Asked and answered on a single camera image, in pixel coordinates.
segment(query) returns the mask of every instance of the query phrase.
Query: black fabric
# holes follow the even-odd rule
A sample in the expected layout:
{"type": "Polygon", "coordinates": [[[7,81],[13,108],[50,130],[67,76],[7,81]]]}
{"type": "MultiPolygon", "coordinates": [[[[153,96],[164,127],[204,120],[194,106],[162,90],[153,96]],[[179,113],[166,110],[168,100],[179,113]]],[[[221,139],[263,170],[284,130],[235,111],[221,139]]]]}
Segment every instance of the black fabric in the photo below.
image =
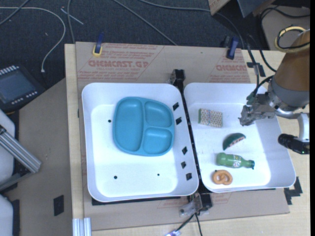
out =
{"type": "MultiPolygon", "coordinates": [[[[0,0],[0,6],[19,6],[25,0],[0,0]]],[[[161,32],[181,46],[219,47],[225,36],[236,36],[231,24],[222,16],[207,12],[177,11],[157,8],[135,0],[118,0],[134,10],[161,32]]],[[[147,0],[153,3],[209,9],[208,0],[147,0]]],[[[307,0],[280,0],[290,5],[308,6],[307,0]]],[[[0,64],[20,63],[45,87],[49,88],[64,76],[64,44],[72,43],[67,23],[68,0],[31,0],[25,7],[41,7],[58,14],[66,24],[62,43],[45,62],[41,63],[63,33],[63,26],[55,16],[45,11],[21,10],[0,26],[0,64]]],[[[0,21],[13,10],[0,9],[0,21]]],[[[231,0],[220,11],[231,20],[244,39],[247,33],[257,37],[257,21],[252,15],[242,18],[238,3],[231,0]]],[[[104,42],[172,45],[154,29],[111,0],[73,0],[70,14],[84,24],[72,20],[76,41],[96,42],[101,31],[104,42]]]]}

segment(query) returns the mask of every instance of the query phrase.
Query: wooden table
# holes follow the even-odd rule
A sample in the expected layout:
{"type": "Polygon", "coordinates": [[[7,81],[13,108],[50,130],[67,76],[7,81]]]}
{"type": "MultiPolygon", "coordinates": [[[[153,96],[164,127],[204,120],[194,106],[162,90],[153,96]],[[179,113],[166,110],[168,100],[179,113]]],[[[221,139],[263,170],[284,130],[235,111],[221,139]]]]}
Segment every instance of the wooden table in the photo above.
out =
{"type": "MultiPolygon", "coordinates": [[[[242,51],[245,62],[251,61],[247,51],[242,51]]],[[[273,67],[278,67],[283,53],[278,51],[265,51],[266,59],[273,67]]],[[[263,60],[258,51],[253,51],[255,60],[263,64],[263,60]]],[[[80,155],[80,135],[78,111],[78,93],[76,77],[76,53],[75,45],[65,45],[65,69],[68,104],[68,126],[69,126],[69,151],[71,167],[71,193],[72,193],[72,213],[73,218],[84,218],[83,193],[82,193],[82,169],[80,155]]],[[[265,70],[266,75],[272,75],[270,70],[265,70]]],[[[255,83],[253,69],[249,68],[249,76],[252,83],[255,83]]],[[[279,118],[283,133],[298,136],[299,126],[295,120],[279,118]]],[[[201,230],[204,236],[214,235],[268,235],[268,236],[306,236],[311,234],[310,220],[310,157],[309,155],[299,155],[290,151],[296,175],[299,177],[303,194],[300,197],[292,198],[289,214],[246,217],[215,221],[202,221],[201,230]]],[[[106,231],[93,231],[93,236],[163,236],[171,232],[180,224],[167,224],[158,226],[114,229],[106,231]]],[[[199,235],[198,225],[193,219],[181,229],[182,235],[199,235]]]]}

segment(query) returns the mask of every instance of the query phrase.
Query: electronic device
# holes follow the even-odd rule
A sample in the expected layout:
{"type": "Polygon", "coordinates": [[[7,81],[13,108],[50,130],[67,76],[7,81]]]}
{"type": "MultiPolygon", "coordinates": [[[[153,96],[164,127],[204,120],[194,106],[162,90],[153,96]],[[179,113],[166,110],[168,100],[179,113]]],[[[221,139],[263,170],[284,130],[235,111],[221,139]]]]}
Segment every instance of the electronic device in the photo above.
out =
{"type": "Polygon", "coordinates": [[[286,52],[276,74],[269,79],[268,90],[258,94],[257,88],[247,97],[240,124],[248,126],[257,119],[280,116],[297,119],[299,137],[282,134],[279,143],[300,154],[310,153],[309,113],[297,113],[310,102],[310,30],[301,27],[283,29],[275,40],[276,47],[286,52]],[[290,30],[300,32],[291,47],[279,47],[279,38],[290,30]]]}
{"type": "Polygon", "coordinates": [[[16,111],[45,91],[21,65],[0,67],[0,109],[16,111]]]}

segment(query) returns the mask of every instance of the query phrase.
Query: blue clamp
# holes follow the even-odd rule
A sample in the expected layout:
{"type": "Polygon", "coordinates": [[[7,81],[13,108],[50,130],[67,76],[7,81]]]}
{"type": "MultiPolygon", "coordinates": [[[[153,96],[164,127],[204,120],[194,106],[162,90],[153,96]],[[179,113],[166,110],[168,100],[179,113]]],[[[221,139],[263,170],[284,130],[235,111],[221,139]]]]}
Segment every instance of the blue clamp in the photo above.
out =
{"type": "Polygon", "coordinates": [[[93,48],[93,55],[95,57],[99,57],[101,54],[102,54],[102,42],[103,42],[103,38],[104,38],[104,32],[102,31],[99,36],[98,36],[98,40],[97,40],[97,43],[96,45],[94,45],[94,48],[93,48]]]}
{"type": "Polygon", "coordinates": [[[232,37],[231,43],[230,43],[230,49],[228,49],[226,57],[228,59],[234,59],[234,54],[236,47],[239,43],[239,39],[237,37],[232,37]]]}

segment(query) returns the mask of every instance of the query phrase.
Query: white cable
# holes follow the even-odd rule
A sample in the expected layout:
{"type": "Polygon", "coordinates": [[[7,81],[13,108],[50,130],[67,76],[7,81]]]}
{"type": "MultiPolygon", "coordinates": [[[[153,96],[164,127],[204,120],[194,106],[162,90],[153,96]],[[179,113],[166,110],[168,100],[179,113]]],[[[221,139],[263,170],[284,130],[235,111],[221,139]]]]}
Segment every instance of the white cable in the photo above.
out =
{"type": "MultiPolygon", "coordinates": [[[[18,7],[0,7],[0,9],[18,9],[18,7]]],[[[62,23],[63,25],[63,35],[62,37],[60,38],[60,40],[57,42],[57,44],[54,45],[54,47],[46,54],[46,56],[44,57],[43,61],[42,61],[42,64],[41,64],[41,72],[42,73],[45,73],[45,69],[44,69],[44,63],[47,59],[47,57],[51,54],[51,52],[61,43],[61,41],[63,40],[64,38],[64,35],[65,35],[65,24],[63,22],[63,20],[60,18],[60,16],[58,16],[57,14],[55,14],[54,12],[50,11],[50,10],[46,10],[46,9],[43,9],[43,8],[38,8],[38,7],[23,7],[21,9],[35,9],[35,10],[43,10],[43,11],[46,11],[46,12],[49,12],[50,14],[53,14],[54,16],[56,16],[60,22],[62,23]]]]}

